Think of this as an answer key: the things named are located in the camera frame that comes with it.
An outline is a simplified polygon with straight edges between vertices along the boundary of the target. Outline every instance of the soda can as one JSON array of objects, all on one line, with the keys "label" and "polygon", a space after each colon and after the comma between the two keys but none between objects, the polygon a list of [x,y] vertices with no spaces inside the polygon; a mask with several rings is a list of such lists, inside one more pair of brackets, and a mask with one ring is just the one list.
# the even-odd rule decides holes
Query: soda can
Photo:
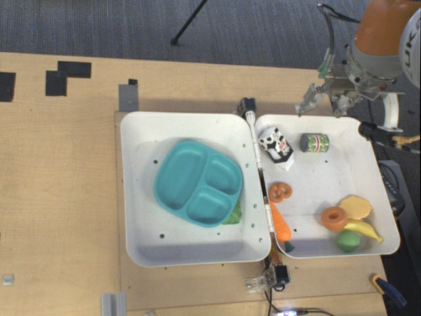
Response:
[{"label": "soda can", "polygon": [[302,152],[327,152],[329,137],[325,134],[303,134],[300,139]]}]

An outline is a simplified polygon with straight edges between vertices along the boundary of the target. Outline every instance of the wooden table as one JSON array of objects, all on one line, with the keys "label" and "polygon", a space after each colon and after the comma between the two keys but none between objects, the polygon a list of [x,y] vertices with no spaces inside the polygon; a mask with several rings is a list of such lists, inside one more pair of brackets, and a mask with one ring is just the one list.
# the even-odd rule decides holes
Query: wooden table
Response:
[{"label": "wooden table", "polygon": [[[45,72],[57,70],[58,61],[91,62],[92,75],[69,78],[67,97],[47,97]],[[101,294],[122,290],[129,316],[150,309],[158,316],[266,315],[264,298],[241,288],[244,265],[192,266],[182,281],[185,267],[124,263],[118,85],[139,81],[142,111],[231,113],[242,97],[255,97],[258,115],[293,114],[315,71],[14,53],[0,53],[0,71],[16,73],[13,102],[0,103],[0,276],[15,277],[12,286],[0,286],[0,315],[100,315]],[[330,106],[313,114],[330,115]],[[291,283],[274,294],[275,305],[386,315],[369,282],[374,273],[385,277],[380,256],[283,259]],[[129,292],[128,275],[143,291]],[[201,277],[209,287],[193,289]],[[232,293],[218,292],[221,282]]]}]

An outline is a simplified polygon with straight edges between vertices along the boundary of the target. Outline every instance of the orange carrot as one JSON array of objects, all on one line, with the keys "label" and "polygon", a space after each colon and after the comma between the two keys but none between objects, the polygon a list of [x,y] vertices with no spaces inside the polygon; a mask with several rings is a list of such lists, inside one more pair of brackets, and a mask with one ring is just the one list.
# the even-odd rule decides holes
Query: orange carrot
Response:
[{"label": "orange carrot", "polygon": [[289,241],[291,239],[291,230],[289,229],[287,223],[272,202],[270,202],[270,209],[272,210],[276,239],[278,242]]}]

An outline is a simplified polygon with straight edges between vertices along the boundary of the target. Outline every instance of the toy banana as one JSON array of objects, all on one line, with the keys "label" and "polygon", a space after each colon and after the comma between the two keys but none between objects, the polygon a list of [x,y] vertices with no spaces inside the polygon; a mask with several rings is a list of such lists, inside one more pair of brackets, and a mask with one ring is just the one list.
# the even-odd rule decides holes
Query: toy banana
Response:
[{"label": "toy banana", "polygon": [[361,233],[370,238],[376,239],[378,242],[382,242],[383,238],[378,236],[371,224],[365,223],[364,221],[349,219],[348,223],[343,228],[344,230],[353,230],[354,232]]}]

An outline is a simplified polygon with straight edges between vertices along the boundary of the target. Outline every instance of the toy donut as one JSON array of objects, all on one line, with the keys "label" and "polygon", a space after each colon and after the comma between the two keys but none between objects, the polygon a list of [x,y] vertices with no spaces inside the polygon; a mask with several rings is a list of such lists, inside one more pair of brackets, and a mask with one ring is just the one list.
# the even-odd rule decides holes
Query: toy donut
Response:
[{"label": "toy donut", "polygon": [[280,203],[289,198],[292,194],[292,188],[283,182],[276,182],[269,188],[269,200],[274,203]]},{"label": "toy donut", "polygon": [[342,230],[348,223],[348,215],[344,209],[335,206],[325,209],[321,216],[322,224],[335,232]]}]

